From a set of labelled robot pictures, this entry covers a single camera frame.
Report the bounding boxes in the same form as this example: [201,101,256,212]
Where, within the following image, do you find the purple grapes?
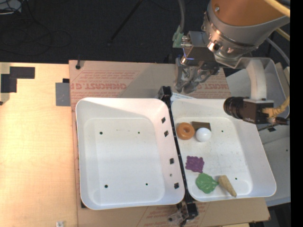
[185,156,205,174]

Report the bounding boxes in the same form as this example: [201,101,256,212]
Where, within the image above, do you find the black cylinder on white bracket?
[223,57,275,125]

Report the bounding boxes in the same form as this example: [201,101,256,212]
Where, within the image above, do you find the white egg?
[196,127,212,142]

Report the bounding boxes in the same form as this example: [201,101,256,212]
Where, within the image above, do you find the thin black rod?
[165,96,191,204]

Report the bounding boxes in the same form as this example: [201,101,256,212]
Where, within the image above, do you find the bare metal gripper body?
[176,30,258,75]

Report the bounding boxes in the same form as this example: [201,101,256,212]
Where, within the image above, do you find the orange doughnut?
[176,122,196,141]

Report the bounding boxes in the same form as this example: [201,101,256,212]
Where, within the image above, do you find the brown cardboard board, red print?
[68,60,271,227]

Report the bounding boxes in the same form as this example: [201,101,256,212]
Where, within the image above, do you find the green lettuce leaf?
[195,173,219,194]

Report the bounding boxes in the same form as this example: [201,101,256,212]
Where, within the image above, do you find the black block with wires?
[158,86,173,101]
[184,201,199,220]

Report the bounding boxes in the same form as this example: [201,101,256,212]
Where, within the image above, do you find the beige ice cream cone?
[218,175,238,198]

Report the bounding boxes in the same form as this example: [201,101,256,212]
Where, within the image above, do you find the brown square biscuit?
[191,121,212,132]

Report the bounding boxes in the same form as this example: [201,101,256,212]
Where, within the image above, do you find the white plastic tray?
[75,97,186,210]
[170,98,277,202]

